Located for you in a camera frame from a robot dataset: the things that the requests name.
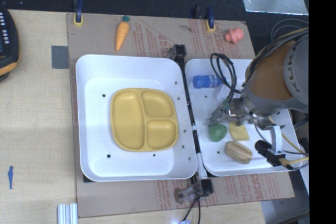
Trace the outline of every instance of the blue bottle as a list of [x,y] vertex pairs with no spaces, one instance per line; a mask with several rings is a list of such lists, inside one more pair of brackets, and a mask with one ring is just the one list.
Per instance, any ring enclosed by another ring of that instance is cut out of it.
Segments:
[[196,89],[215,88],[223,84],[216,75],[194,76],[193,85]]

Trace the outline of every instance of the table surface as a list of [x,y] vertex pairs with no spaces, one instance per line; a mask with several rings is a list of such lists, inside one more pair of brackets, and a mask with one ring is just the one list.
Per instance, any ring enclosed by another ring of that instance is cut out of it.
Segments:
[[[9,10],[20,63],[0,83],[0,223],[56,223],[76,203],[70,75],[53,69],[51,47],[67,46],[66,13]],[[8,171],[13,167],[13,185]],[[79,219],[78,223],[179,223],[187,209]],[[188,219],[197,223],[198,209]],[[259,202],[201,207],[201,223],[265,223]]]

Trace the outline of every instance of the yellow divided plate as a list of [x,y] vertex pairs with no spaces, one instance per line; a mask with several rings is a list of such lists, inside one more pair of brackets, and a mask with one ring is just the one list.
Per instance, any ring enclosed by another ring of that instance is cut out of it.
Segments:
[[163,91],[127,88],[111,101],[111,127],[115,142],[135,152],[165,150],[179,136],[173,100]]

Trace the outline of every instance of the toy carrot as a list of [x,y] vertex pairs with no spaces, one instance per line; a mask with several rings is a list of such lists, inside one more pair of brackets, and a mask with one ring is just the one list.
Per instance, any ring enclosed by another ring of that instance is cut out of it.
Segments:
[[120,50],[126,38],[126,35],[130,29],[130,25],[128,24],[129,20],[130,18],[127,15],[124,15],[122,17],[122,22],[117,27],[117,34],[116,34],[116,39],[115,39],[116,51]]

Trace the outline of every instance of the pink toy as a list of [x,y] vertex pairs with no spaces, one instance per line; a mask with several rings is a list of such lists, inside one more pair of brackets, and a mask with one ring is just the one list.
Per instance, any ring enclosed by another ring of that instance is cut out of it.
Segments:
[[244,38],[244,32],[240,28],[230,29],[229,33],[225,35],[226,41],[232,41],[233,44],[237,44]]

